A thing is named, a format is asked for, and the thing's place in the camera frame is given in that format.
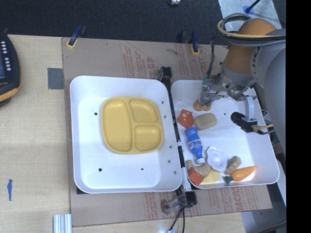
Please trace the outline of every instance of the black device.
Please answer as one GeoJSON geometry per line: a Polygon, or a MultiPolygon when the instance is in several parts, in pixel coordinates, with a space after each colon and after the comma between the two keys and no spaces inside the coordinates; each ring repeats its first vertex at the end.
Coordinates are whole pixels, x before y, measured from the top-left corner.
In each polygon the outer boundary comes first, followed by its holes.
{"type": "Polygon", "coordinates": [[[0,34],[0,107],[7,104],[21,86],[16,50],[7,33],[0,34]]]}

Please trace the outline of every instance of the yellow divided plate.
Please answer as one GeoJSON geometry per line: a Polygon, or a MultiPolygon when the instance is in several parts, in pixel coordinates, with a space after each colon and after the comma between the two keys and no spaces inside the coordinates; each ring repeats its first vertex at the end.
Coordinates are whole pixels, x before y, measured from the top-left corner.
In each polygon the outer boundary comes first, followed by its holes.
{"type": "Polygon", "coordinates": [[[107,99],[101,109],[104,142],[116,153],[147,153],[163,142],[160,112],[150,100],[138,97],[107,99]]]}

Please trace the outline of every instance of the cardboard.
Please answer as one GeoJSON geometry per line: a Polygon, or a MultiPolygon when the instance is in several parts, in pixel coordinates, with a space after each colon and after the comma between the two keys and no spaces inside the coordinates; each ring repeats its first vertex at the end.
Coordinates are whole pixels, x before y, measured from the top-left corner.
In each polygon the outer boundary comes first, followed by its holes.
{"type": "MultiPolygon", "coordinates": [[[[75,48],[69,49],[67,41],[62,39],[73,227],[174,218],[176,213],[164,214],[160,204],[174,199],[175,192],[85,194],[77,189],[73,179],[69,85],[80,75],[152,79],[162,66],[172,68],[172,82],[201,80],[210,65],[210,45],[200,45],[200,54],[192,55],[190,44],[182,43],[78,38],[75,48]]],[[[215,46],[212,74],[219,73],[226,53],[226,47],[215,46]]],[[[185,216],[272,208],[266,185],[195,190],[195,194],[198,203],[185,216]]]]}

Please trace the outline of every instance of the plush carrot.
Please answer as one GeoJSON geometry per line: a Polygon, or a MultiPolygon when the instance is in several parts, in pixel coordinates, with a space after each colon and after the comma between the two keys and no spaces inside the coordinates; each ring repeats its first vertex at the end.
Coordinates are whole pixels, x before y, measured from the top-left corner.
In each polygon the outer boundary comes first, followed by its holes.
{"type": "Polygon", "coordinates": [[[245,179],[248,175],[254,172],[257,166],[248,166],[234,170],[230,176],[225,176],[225,182],[228,184],[231,181],[241,181],[245,179]]]}

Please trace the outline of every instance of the white tray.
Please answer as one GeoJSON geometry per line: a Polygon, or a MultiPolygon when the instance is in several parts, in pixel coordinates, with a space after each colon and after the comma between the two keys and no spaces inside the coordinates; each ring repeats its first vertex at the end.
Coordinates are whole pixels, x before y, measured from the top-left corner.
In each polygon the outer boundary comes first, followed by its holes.
{"type": "Polygon", "coordinates": [[[168,92],[156,80],[79,76],[70,84],[74,180],[86,193],[176,190],[182,181],[168,92]],[[101,132],[105,100],[132,96],[151,100],[159,109],[163,143],[150,153],[110,151],[101,132]]]}
{"type": "MultiPolygon", "coordinates": [[[[233,112],[239,112],[245,115],[244,102],[236,102],[232,98],[220,99],[213,102],[211,109],[205,111],[195,111],[193,102],[200,97],[202,81],[176,81],[172,84],[172,98],[176,118],[182,109],[192,112],[193,117],[204,113],[213,113],[216,116],[217,124],[209,129],[198,131],[198,135],[203,145],[203,157],[207,159],[206,149],[213,146],[223,150],[229,158],[237,155],[241,158],[240,167],[257,166],[251,175],[240,182],[232,181],[229,184],[223,180],[224,174],[221,173],[220,179],[216,183],[201,184],[196,186],[201,189],[261,185],[275,183],[279,177],[279,169],[274,154],[274,150],[268,134],[259,135],[255,132],[246,133],[230,117],[233,112]]],[[[256,95],[254,89],[248,89],[246,95],[256,95]]],[[[258,99],[254,101],[255,118],[258,125],[265,125],[258,99]]],[[[194,165],[195,156],[190,152],[185,136],[185,128],[178,123],[181,145],[184,152],[184,159],[192,160],[194,165]]]]}

